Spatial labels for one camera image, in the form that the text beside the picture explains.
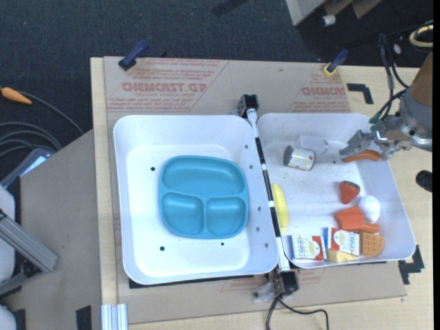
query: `yellow banana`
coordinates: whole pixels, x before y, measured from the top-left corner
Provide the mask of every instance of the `yellow banana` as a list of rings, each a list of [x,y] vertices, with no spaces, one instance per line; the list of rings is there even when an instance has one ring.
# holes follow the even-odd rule
[[[286,227],[289,225],[289,212],[287,211],[283,190],[278,184],[272,184],[272,194],[274,196],[276,216],[278,217],[281,232],[286,232]]]

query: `black floor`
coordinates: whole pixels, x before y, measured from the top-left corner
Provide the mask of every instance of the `black floor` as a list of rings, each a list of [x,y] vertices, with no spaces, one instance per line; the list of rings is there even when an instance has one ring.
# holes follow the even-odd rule
[[[330,27],[318,23],[323,8],[294,27],[285,0],[0,0],[0,12],[0,85],[44,99],[87,131],[92,56],[125,56],[147,39],[149,56],[329,62],[365,41],[349,48],[345,64],[379,66],[383,32],[390,41],[402,37],[398,66],[419,67],[426,55],[409,45],[408,31],[397,32],[433,19],[433,0],[384,0],[362,19],[348,7]],[[62,146],[80,135],[38,103],[0,99],[0,122],[16,121],[43,127]],[[18,127],[0,127],[0,138],[12,131]],[[0,155],[8,148],[0,146]],[[0,179],[26,153],[0,157]]]

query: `waffle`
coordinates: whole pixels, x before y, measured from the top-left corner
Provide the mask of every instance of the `waffle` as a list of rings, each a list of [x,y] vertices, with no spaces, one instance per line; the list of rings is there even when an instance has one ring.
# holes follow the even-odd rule
[[[377,256],[384,249],[384,237],[361,231],[360,254],[362,256]]]

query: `tin can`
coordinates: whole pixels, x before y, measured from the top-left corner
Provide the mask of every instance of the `tin can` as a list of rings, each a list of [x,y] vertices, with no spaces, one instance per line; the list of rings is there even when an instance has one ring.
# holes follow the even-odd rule
[[[284,152],[283,163],[292,168],[309,171],[315,163],[315,153],[307,149],[288,146]]]

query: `white ball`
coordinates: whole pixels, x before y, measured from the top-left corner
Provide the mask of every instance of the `white ball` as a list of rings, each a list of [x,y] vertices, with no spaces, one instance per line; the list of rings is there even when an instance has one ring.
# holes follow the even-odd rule
[[[366,195],[359,200],[357,206],[364,214],[365,220],[375,223],[380,216],[380,202],[372,195]]]

